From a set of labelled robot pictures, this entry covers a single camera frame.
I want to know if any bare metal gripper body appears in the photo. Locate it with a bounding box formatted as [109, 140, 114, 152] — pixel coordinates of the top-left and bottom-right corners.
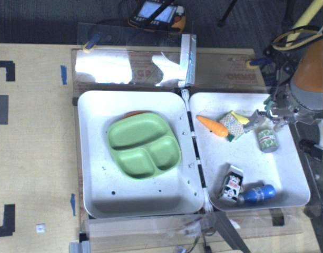
[267, 101, 323, 126]

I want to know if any green and white can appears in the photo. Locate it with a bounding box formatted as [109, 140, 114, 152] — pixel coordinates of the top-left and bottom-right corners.
[257, 129, 279, 153]

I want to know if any white and yellow patterned carton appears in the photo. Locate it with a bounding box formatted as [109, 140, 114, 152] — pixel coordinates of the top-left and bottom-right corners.
[219, 110, 250, 142]

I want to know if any orange carrot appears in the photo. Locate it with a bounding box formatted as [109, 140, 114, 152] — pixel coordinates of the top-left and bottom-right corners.
[196, 114, 229, 138]

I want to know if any white plastic tray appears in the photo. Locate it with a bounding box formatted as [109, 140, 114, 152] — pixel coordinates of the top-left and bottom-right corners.
[189, 92, 311, 212]
[77, 90, 205, 219]

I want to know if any cow print milk carton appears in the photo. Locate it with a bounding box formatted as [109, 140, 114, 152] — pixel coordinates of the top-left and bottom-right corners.
[218, 164, 244, 204]

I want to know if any blue bottle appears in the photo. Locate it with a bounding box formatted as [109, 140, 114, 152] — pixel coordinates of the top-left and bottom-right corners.
[237, 184, 277, 205]

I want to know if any green divided plate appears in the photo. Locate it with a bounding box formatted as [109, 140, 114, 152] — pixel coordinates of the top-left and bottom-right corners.
[106, 112, 182, 180]

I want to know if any orange flat disc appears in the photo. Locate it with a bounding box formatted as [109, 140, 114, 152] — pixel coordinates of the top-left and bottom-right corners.
[121, 110, 151, 119]

